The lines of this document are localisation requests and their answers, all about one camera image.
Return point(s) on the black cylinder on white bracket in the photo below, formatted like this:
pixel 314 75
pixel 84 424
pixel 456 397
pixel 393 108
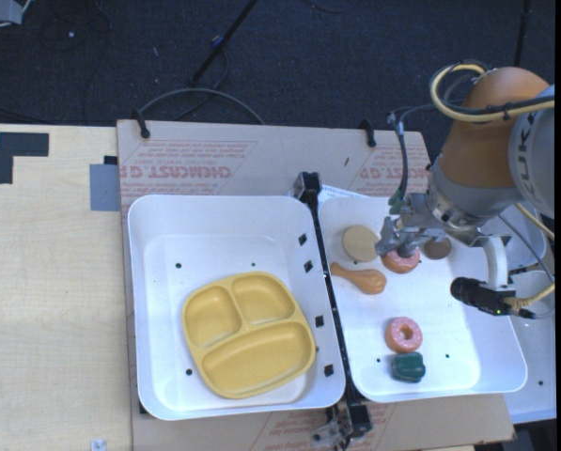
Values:
pixel 477 294

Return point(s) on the pink doughnut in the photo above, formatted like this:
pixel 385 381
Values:
pixel 395 341
pixel 400 263

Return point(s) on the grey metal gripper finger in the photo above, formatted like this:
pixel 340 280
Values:
pixel 387 241
pixel 408 246

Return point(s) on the orange chicken drumstick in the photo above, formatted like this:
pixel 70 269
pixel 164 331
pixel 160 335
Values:
pixel 367 280

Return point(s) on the thin black rod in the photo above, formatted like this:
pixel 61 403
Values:
pixel 332 294

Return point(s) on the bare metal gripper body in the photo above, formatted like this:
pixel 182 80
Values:
pixel 442 219

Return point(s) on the brown cardboard board red print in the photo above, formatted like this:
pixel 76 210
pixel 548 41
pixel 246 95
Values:
pixel 242 162

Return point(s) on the tan round biscuit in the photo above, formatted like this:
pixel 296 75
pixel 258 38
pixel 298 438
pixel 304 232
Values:
pixel 359 243

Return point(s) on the brown round biscuit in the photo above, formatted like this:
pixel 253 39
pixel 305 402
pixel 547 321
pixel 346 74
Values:
pixel 437 249

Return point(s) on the yellow divided plate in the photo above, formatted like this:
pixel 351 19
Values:
pixel 252 346

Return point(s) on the green bell pepper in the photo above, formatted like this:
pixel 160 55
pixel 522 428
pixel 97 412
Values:
pixel 408 367

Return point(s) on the white plastic tray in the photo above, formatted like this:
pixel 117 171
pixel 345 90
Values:
pixel 167 261
pixel 430 299

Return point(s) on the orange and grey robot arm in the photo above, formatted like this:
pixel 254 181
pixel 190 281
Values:
pixel 482 144

